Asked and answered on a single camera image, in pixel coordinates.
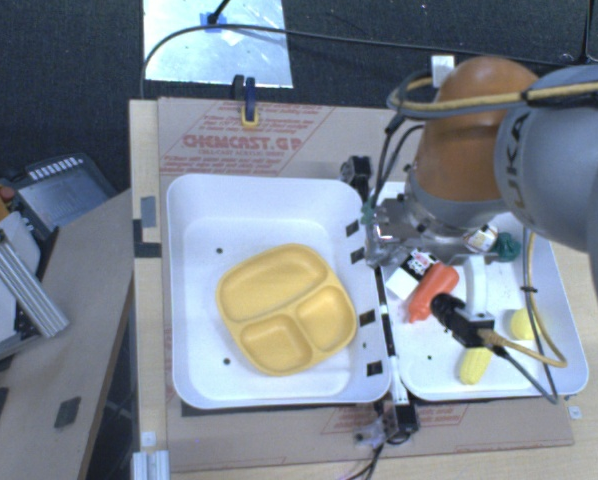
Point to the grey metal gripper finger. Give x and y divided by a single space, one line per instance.
392 255
372 250

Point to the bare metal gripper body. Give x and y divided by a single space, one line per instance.
404 220

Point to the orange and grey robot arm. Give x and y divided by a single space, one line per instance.
554 168

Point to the black and white carton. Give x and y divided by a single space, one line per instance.
404 280

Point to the thin black and white rod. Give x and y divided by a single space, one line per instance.
386 320

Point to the white and orange small can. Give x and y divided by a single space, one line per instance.
481 238

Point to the yellow divided plate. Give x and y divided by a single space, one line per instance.
279 298

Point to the green broccoli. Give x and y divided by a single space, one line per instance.
508 248

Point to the white plastic tray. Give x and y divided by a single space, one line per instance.
429 368
259 208

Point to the brown cardboard board red print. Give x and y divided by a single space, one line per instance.
319 133

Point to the yellow corn cob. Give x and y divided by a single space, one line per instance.
475 365

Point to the yellow round toy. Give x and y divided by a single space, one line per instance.
520 324

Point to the black cylinder on white bracket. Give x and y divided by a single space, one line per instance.
466 320

